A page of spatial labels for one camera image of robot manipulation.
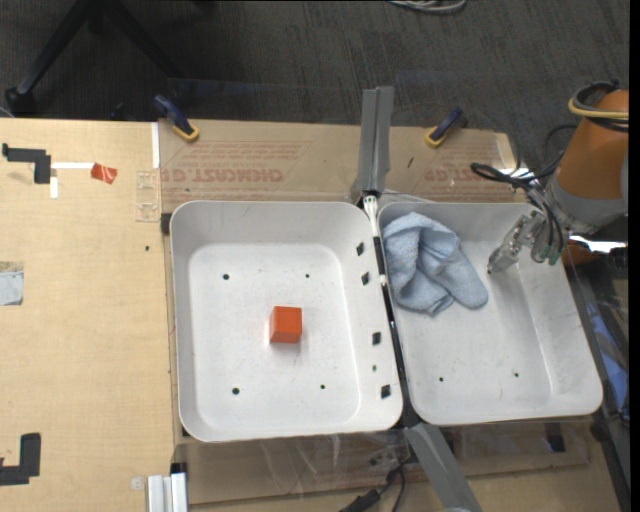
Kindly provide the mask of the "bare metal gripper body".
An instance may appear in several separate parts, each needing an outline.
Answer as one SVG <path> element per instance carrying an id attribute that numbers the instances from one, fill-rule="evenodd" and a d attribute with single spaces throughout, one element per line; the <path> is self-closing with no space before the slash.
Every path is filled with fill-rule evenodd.
<path id="1" fill-rule="evenodd" d="M 551 228 L 547 216 L 531 211 L 520 218 L 504 237 L 504 248 L 509 256 L 518 256 L 524 247 L 532 256 L 547 256 L 551 249 Z"/>

